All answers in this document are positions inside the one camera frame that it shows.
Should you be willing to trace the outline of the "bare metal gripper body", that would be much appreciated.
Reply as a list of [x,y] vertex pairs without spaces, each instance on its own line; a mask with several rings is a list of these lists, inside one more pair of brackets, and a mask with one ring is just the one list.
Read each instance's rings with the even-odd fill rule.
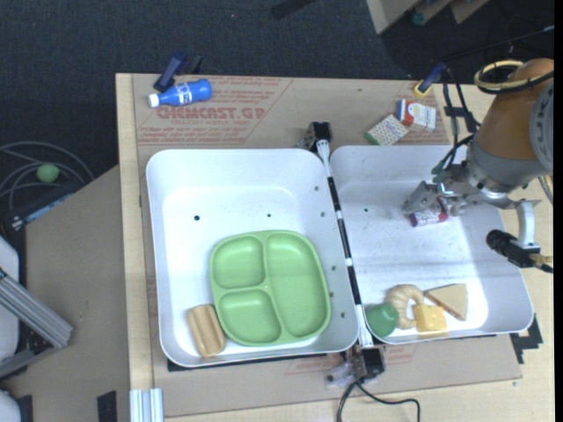
[[513,207],[513,201],[508,197],[511,188],[500,183],[476,163],[451,165],[435,176],[435,185],[443,201],[445,197],[466,199],[466,209],[479,204],[499,209]]

